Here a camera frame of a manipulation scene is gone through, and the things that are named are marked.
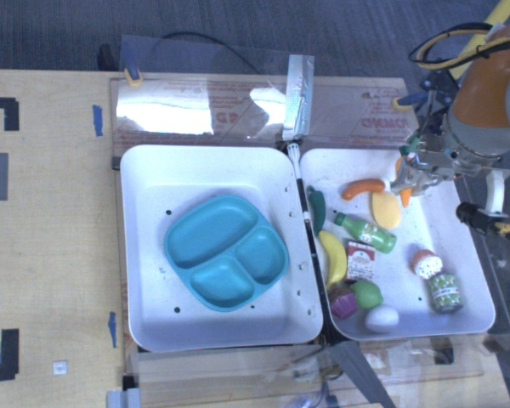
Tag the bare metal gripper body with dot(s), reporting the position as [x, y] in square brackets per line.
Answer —
[435, 155]

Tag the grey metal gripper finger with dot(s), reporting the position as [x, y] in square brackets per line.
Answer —
[423, 187]
[404, 177]

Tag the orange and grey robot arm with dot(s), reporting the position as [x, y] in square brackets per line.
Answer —
[480, 96]

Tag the orange carrot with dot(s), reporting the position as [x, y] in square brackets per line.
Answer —
[406, 198]

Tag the yellow oval biscuit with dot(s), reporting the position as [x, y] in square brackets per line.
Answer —
[386, 211]

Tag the orange sausage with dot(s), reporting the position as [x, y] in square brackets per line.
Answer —
[361, 188]

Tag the white plastic tray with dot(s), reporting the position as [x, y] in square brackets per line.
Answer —
[153, 249]
[450, 236]

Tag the green plastic bottle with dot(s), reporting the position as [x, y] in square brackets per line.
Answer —
[367, 233]

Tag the dark green pepper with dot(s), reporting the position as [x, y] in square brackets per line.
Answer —
[318, 208]

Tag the red and white carton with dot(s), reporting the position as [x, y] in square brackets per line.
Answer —
[360, 261]

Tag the yellow banana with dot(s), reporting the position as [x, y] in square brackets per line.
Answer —
[336, 259]

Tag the green can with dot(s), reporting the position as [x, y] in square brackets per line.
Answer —
[445, 292]

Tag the green apple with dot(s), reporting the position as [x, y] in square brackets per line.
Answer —
[367, 293]

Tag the white egg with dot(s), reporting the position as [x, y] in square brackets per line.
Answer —
[381, 318]

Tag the purple cupcake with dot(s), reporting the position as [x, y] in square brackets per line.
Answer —
[344, 305]

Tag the brown cardboard board red print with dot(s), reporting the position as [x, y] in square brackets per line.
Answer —
[238, 104]

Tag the blue divided plate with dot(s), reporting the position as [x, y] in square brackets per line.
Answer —
[221, 249]

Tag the black cylinder on white bracket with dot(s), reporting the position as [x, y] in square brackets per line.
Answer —
[476, 217]

